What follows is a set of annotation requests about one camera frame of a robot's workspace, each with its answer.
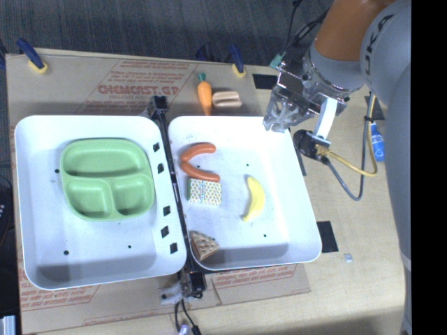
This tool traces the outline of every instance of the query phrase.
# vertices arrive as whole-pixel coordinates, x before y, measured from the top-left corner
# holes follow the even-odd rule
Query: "hot dog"
[[[210,142],[201,142],[187,149],[181,156],[182,161],[190,161],[198,154],[211,154],[216,151],[216,147]]]
[[[193,179],[205,180],[205,181],[213,181],[219,182],[221,177],[218,174],[212,174],[211,172],[205,172],[199,169],[196,169],[187,161],[183,161],[180,164],[180,168],[188,174]]]

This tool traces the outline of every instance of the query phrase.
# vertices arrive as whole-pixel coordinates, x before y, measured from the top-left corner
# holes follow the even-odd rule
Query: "green divided plate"
[[[154,204],[149,159],[130,140],[72,142],[62,151],[60,172],[68,205],[80,218],[108,221],[134,217]]]

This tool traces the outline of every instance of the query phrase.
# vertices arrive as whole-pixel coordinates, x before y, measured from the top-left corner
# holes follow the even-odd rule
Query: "blue bottle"
[[[385,159],[383,137],[382,134],[380,134],[377,130],[377,125],[374,121],[371,123],[371,141],[376,161],[383,161]]]

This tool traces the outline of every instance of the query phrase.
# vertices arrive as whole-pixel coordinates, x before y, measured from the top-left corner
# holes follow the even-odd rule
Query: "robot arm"
[[[307,53],[285,58],[278,71],[266,129],[282,132],[317,115],[308,137],[328,146],[353,91],[366,84],[388,106],[385,165],[406,276],[402,333],[411,335],[411,0],[334,0]]]

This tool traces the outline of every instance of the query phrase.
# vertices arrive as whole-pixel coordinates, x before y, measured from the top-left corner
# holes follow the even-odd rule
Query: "banana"
[[[251,202],[248,213],[242,217],[245,222],[259,216],[265,204],[264,188],[261,183],[254,177],[249,176],[247,184],[251,194]]]

